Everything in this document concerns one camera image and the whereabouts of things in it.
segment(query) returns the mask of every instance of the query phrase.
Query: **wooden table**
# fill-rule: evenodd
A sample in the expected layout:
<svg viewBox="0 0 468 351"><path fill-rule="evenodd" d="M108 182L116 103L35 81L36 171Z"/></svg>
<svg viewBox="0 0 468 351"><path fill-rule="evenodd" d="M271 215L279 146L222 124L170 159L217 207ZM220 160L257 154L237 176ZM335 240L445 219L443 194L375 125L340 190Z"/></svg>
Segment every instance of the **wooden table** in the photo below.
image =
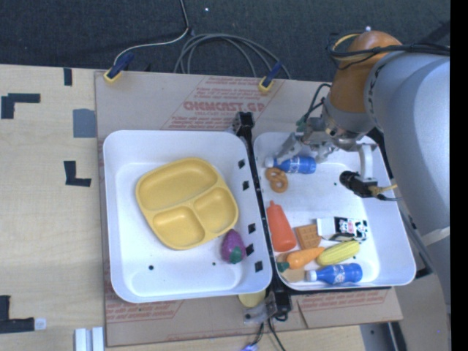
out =
<svg viewBox="0 0 468 351"><path fill-rule="evenodd" d="M94 110L94 70L0 66L0 95L40 94L16 102L0 119L0 295L11 295L10 318L41 317L43 331L0 334L0 350L72 350L77 328L105 325L99 219L97 139L74 138L72 111ZM76 161L66 186L64 161ZM365 350L358 325L281 332L286 350ZM241 350L251 336L234 336L119 350ZM261 350L279 350L264 335Z"/></svg>

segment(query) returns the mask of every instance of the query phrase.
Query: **blue water bottle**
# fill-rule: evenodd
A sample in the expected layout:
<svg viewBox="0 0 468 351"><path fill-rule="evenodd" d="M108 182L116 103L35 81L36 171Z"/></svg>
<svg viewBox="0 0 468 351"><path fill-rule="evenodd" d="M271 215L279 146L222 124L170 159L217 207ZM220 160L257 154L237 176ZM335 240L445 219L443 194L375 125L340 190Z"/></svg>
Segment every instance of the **blue water bottle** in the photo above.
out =
<svg viewBox="0 0 468 351"><path fill-rule="evenodd" d="M315 159L310 156L294 156L291 159L284 160L281 164L273 157L265 158L266 167L277 167L286 173L311 174L315 172L317 164Z"/></svg>
<svg viewBox="0 0 468 351"><path fill-rule="evenodd" d="M329 284L359 282L363 278L363 270L357 263L329 265L318 271L307 271L306 281L324 281Z"/></svg>

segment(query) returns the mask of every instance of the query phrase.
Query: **blue and yellow clamp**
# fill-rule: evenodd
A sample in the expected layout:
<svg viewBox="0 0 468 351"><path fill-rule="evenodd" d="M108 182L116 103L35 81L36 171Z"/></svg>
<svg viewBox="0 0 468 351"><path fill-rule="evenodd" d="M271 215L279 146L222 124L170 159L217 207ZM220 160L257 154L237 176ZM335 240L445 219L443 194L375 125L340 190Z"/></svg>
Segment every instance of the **blue and yellow clamp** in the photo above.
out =
<svg viewBox="0 0 468 351"><path fill-rule="evenodd" d="M104 79L109 83L118 80L122 75L122 70L129 66L134 57L135 55L132 52L124 53L117 59L115 64L106 73L104 73Z"/></svg>
<svg viewBox="0 0 468 351"><path fill-rule="evenodd" d="M274 64L273 68L271 68L270 72L265 77L262 78L260 83L258 83L258 89L261 92L270 91L270 88L274 83L273 78L276 77L276 75L278 74L281 68L282 68L282 63L278 61L276 64Z"/></svg>

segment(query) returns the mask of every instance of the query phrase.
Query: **purple eggplant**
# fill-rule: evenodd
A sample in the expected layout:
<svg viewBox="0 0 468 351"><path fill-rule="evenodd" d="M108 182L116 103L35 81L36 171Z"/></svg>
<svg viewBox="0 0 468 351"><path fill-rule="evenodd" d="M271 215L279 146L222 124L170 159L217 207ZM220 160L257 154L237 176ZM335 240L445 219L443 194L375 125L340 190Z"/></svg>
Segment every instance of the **purple eggplant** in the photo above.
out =
<svg viewBox="0 0 468 351"><path fill-rule="evenodd" d="M229 230L221 245L221 257L224 261L237 264L246 256L246 247L241 235L234 229Z"/></svg>

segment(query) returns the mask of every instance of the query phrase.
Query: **corn cob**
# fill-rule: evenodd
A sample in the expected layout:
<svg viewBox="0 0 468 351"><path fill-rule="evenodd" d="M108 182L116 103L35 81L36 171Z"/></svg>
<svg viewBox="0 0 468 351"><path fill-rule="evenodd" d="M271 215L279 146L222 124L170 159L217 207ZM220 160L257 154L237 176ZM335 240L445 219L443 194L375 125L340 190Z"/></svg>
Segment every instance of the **corn cob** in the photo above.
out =
<svg viewBox="0 0 468 351"><path fill-rule="evenodd" d="M349 259L359 252L358 241L341 242L335 246L327 248L318 258L317 263L320 265L334 265Z"/></svg>

